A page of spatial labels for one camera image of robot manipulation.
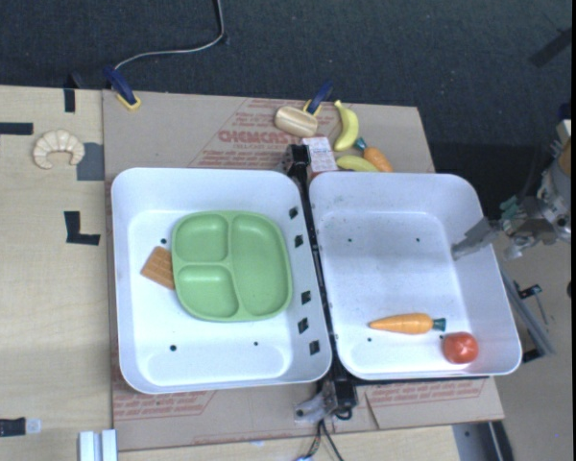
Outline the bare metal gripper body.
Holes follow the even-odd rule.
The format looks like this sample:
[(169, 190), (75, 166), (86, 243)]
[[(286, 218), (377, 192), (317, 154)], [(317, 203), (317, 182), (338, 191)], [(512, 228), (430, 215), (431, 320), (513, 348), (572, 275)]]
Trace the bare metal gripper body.
[(539, 243), (571, 243), (571, 209), (563, 199), (527, 196), (521, 201), (513, 196), (501, 204), (502, 229), (510, 238), (529, 238), (529, 248)]

